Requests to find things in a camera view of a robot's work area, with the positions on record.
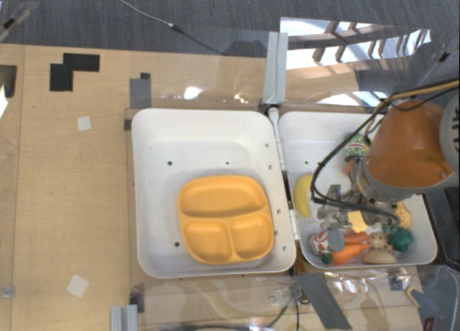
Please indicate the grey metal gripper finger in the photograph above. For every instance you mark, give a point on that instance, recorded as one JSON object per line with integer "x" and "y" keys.
{"x": 332, "y": 219}
{"x": 334, "y": 191}

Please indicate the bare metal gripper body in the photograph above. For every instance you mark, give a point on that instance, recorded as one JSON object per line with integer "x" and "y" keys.
{"x": 354, "y": 193}

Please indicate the pale yellow block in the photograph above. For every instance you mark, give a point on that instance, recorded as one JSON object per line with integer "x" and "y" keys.
{"x": 356, "y": 220}

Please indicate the orange and white can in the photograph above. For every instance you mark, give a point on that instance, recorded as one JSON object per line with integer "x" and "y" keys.
{"x": 318, "y": 242}

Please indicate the small orange carrot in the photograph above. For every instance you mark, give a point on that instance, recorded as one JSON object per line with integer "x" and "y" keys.
{"x": 355, "y": 238}

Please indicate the yellow banana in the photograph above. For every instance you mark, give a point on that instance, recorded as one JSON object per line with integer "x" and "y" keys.
{"x": 302, "y": 196}

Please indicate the large orange carrot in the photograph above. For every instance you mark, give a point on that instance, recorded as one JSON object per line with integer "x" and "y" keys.
{"x": 346, "y": 253}

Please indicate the green and white can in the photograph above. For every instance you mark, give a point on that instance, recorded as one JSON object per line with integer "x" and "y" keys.
{"x": 355, "y": 146}

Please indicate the brown biscuit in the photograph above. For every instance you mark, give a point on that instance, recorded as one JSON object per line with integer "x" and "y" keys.
{"x": 379, "y": 240}

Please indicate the yellow corn cob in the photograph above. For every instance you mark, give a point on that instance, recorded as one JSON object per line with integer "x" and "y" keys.
{"x": 403, "y": 216}

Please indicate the white plastic tray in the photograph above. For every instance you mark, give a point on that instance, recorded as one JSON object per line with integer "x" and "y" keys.
{"x": 201, "y": 135}
{"x": 305, "y": 143}

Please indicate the beige bread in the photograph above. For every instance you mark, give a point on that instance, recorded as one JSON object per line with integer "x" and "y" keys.
{"x": 379, "y": 257}

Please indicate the green broccoli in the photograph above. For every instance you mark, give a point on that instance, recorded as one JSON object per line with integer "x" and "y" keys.
{"x": 400, "y": 238}

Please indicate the thin black and white rod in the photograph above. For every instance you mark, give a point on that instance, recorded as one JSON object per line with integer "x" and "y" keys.
{"x": 280, "y": 143}

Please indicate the orange divided plate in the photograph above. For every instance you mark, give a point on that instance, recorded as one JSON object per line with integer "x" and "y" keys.
{"x": 224, "y": 193}

